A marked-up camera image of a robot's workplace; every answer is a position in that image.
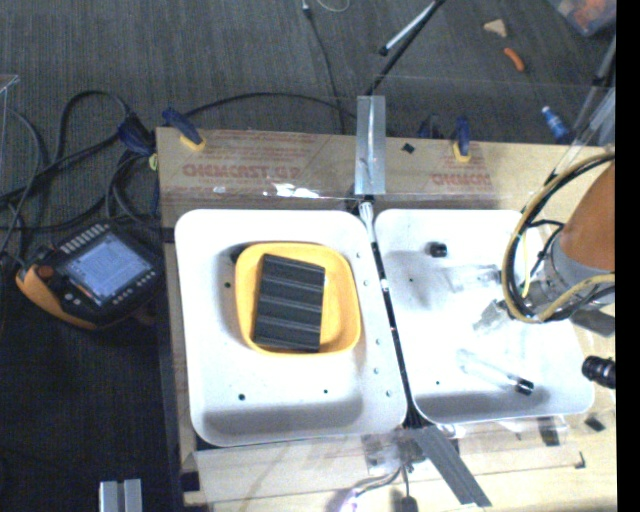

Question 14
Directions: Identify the yellow divided plate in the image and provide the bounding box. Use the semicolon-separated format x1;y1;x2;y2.
234;241;362;357

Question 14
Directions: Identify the blue bottle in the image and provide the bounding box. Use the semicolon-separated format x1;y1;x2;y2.
541;105;570;142

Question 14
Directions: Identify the brown cardboard board red print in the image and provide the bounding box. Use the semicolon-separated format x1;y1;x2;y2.
154;127;616;507

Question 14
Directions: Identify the clear plastic bottle black cap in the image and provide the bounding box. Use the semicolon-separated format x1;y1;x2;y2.
455;348;536;397

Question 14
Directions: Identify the dark grey ribbed box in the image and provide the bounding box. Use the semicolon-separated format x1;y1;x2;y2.
250;253;327;353

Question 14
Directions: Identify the white plastic tray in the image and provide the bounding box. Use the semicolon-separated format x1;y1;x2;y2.
173;208;409;448
373;208;596;425

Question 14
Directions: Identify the black cylinder on white bracket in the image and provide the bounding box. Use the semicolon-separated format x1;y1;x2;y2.
572;307;616;390

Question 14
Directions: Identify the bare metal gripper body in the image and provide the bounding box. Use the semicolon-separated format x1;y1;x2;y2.
502;279;557;321

